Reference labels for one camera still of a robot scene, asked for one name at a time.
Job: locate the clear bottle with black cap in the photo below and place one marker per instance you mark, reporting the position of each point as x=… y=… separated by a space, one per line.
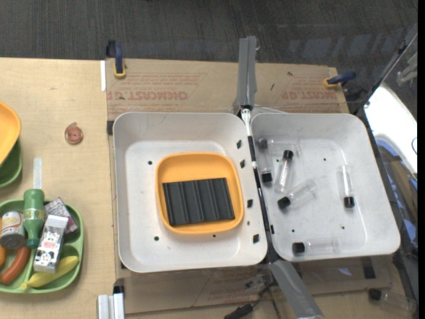
x=299 y=194
x=285 y=174
x=345 y=184
x=266 y=177
x=299 y=247
x=375 y=294

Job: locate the orange carrot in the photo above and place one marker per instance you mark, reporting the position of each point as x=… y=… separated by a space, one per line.
x=1 y=254

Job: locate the black ribbed rack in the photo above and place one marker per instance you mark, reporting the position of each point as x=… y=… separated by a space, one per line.
x=198 y=201

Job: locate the orange square plate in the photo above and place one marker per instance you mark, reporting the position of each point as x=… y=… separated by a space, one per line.
x=196 y=166

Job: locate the brown cardboard board red print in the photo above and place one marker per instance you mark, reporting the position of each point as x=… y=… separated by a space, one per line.
x=206 y=88

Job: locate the white plastic tray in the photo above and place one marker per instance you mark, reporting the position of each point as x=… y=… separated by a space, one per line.
x=139 y=251
x=332 y=231

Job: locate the thin black and white rod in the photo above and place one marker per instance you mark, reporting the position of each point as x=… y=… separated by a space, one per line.
x=252 y=151

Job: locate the yellow banana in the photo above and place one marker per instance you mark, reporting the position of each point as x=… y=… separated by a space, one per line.
x=56 y=271

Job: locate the orange divided plate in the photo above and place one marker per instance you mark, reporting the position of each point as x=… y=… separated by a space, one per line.
x=8 y=128

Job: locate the red sausage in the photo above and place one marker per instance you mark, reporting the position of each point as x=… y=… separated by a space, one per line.
x=15 y=266

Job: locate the white carton with cow print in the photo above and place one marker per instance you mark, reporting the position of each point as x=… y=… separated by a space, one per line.
x=50 y=244

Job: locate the brown round biscuit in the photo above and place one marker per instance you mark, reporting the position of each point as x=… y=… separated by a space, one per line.
x=73 y=134

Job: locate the green bottle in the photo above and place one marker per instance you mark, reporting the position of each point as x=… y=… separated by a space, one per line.
x=33 y=211

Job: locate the pink packet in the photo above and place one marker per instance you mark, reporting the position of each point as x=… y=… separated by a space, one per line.
x=61 y=208

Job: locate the small can with yellow label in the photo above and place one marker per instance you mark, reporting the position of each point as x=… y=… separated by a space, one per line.
x=12 y=229

